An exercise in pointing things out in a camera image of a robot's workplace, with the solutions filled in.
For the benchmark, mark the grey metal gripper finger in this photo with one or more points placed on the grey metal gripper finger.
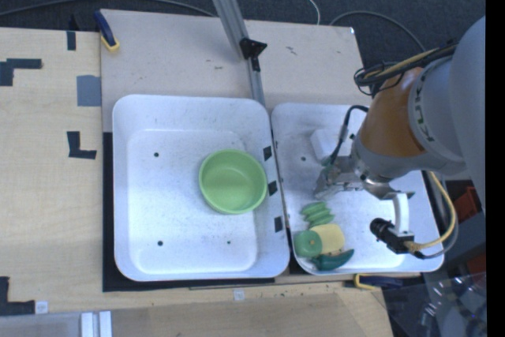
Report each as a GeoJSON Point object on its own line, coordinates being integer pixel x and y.
{"type": "Point", "coordinates": [321, 186]}
{"type": "Point", "coordinates": [342, 189]}

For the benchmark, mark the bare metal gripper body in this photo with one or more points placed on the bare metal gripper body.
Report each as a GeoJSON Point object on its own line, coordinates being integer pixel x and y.
{"type": "Point", "coordinates": [347, 173]}

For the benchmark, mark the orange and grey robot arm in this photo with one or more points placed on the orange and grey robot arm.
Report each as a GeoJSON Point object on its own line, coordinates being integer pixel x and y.
{"type": "Point", "coordinates": [442, 118]}

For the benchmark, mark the green ribbed toy vegetable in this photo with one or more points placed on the green ribbed toy vegetable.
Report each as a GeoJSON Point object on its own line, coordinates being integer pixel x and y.
{"type": "Point", "coordinates": [316, 213]}

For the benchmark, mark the white plastic tray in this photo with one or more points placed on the white plastic tray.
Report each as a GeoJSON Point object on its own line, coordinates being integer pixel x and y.
{"type": "Point", "coordinates": [355, 221]}
{"type": "Point", "coordinates": [169, 201]}

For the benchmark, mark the yellow toy corn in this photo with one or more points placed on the yellow toy corn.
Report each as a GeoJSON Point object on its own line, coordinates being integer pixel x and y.
{"type": "Point", "coordinates": [330, 237]}

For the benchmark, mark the green round toy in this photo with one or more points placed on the green round toy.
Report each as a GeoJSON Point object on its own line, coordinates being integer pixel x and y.
{"type": "Point", "coordinates": [307, 244]}

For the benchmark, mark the dark green toy pepper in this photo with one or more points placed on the dark green toy pepper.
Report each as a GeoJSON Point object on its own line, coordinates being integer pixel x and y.
{"type": "Point", "coordinates": [333, 261]}

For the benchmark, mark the green bowl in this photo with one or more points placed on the green bowl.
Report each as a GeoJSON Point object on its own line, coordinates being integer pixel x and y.
{"type": "Point", "coordinates": [233, 181]}

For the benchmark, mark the pale wood board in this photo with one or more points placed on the pale wood board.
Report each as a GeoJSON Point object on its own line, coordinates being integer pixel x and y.
{"type": "Point", "coordinates": [177, 59]}

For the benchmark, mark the black cylinder on white bracket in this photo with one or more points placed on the black cylinder on white bracket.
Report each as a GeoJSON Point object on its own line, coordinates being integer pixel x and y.
{"type": "Point", "coordinates": [399, 238]}

